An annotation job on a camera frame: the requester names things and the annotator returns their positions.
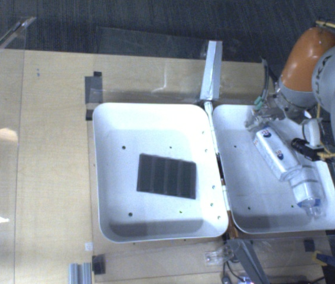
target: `plastic bottle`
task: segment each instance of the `plastic bottle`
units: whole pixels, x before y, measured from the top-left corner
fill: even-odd
[[[299,207],[308,216],[318,218],[324,199],[321,182],[314,167],[304,165],[299,174],[290,180],[292,191]]]
[[[273,128],[256,128],[254,145],[279,181],[289,181],[300,172],[302,165]]]

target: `gray carpet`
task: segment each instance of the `gray carpet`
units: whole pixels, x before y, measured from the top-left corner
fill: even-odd
[[[28,49],[106,53],[103,30],[120,28],[223,40],[225,60],[264,56],[279,74],[303,31],[335,22],[335,0],[0,0],[0,35],[29,15]]]

